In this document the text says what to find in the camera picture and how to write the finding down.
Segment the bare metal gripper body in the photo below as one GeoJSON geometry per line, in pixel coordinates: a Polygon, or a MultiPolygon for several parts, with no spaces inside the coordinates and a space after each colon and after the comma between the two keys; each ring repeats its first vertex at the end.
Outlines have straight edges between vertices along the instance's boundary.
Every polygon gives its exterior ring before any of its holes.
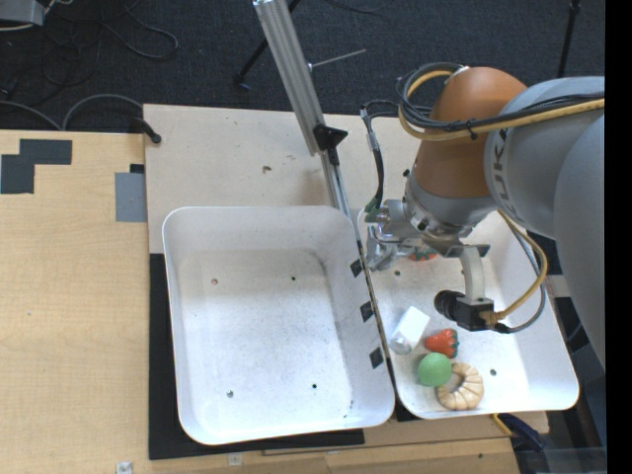
{"type": "Polygon", "coordinates": [[[441,225],[416,200],[388,199],[367,224],[368,256],[444,253],[441,225]]]}

